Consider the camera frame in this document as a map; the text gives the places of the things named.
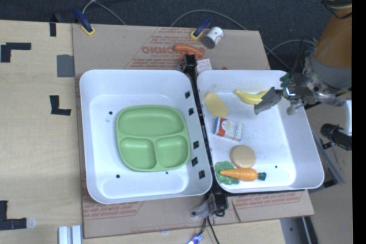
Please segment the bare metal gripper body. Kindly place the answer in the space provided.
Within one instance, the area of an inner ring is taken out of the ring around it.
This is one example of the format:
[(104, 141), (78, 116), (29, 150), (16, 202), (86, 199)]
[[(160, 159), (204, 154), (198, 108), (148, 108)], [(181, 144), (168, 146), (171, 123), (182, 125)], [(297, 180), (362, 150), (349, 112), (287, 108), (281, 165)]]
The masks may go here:
[(283, 97), (290, 102), (287, 114), (294, 114), (301, 107), (312, 107), (324, 103), (333, 107), (347, 105), (347, 99), (340, 99), (344, 90), (326, 84), (315, 73), (286, 73), (281, 77)]

